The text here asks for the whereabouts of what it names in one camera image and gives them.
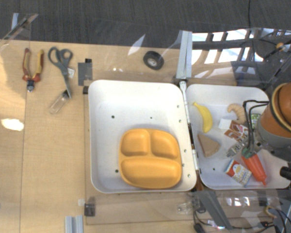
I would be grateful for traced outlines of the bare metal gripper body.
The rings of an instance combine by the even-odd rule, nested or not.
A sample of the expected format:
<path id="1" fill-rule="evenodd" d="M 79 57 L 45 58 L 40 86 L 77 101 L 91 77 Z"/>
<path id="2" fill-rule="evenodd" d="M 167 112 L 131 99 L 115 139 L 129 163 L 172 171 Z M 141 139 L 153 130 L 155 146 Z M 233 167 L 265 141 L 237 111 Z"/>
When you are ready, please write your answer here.
<path id="1" fill-rule="evenodd" d="M 274 147 L 262 140 L 256 140 L 254 143 L 255 151 L 268 151 L 272 156 L 282 159 L 286 162 L 291 162 L 291 145 L 284 147 Z"/>

